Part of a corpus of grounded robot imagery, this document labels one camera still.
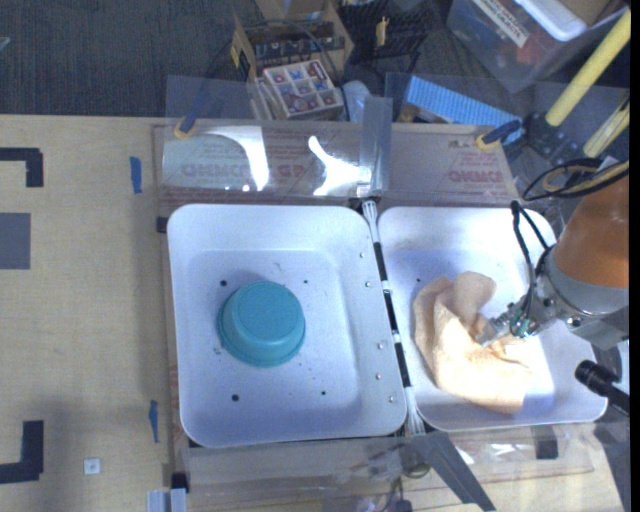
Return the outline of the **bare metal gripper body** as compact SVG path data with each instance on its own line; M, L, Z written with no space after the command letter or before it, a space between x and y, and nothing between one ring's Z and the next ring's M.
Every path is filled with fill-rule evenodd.
M529 285L522 297L508 303L506 310L492 319L492 340L534 336L564 314L562 306L553 293L546 293L538 285Z

